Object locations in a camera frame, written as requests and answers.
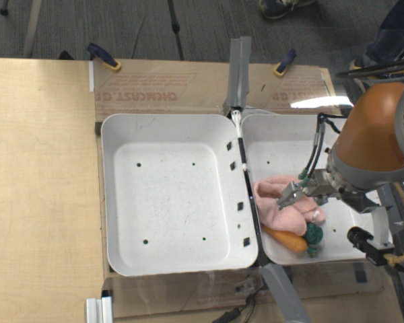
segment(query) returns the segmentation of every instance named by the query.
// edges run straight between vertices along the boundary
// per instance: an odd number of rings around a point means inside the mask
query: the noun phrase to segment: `wooden table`
[[[94,104],[85,61],[0,59],[0,322],[83,322],[85,300],[100,296]],[[380,293],[304,305],[314,322],[403,321],[390,279]],[[223,312],[127,321],[211,322]],[[283,322],[272,304],[251,322],[268,317]]]

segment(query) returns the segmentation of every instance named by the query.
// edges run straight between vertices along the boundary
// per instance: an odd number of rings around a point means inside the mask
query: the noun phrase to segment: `jeans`
[[[365,66],[404,59],[404,0],[398,0],[380,25],[376,39],[362,55]]]

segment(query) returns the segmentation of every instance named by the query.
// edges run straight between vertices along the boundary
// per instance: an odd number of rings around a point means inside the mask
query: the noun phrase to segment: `white tray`
[[[250,202],[227,118],[116,114],[103,122],[102,148],[108,259],[117,273],[213,271],[255,262]]]
[[[345,120],[335,119],[341,129]],[[332,147],[338,134],[326,127],[323,149]],[[242,135],[252,183],[283,174],[297,176],[306,165],[312,151],[316,116],[309,115],[250,115],[242,121]],[[327,154],[322,152],[317,168],[326,166]],[[373,233],[371,214],[360,215],[335,199],[322,206],[326,221],[322,225],[323,240],[317,246],[317,256],[297,255],[262,231],[263,248],[277,264],[303,264],[339,260],[364,259],[347,239],[347,231],[359,226]]]

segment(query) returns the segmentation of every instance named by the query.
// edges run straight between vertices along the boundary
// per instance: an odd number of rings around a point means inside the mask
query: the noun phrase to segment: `pink cloth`
[[[253,190],[259,219],[270,229],[291,231],[298,236],[303,236],[307,230],[307,223],[320,225],[325,220],[325,214],[312,198],[305,195],[293,205],[279,210],[277,199],[291,181],[298,183],[299,179],[283,175],[254,183]]]

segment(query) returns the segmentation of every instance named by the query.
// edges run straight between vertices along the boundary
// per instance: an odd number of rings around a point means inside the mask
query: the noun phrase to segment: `carrot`
[[[263,229],[272,238],[277,240],[279,243],[283,244],[285,247],[289,248],[291,251],[294,251],[297,254],[299,254],[308,249],[308,244],[303,237],[298,236],[290,231],[275,231],[264,225],[262,225],[262,226],[263,226]]]

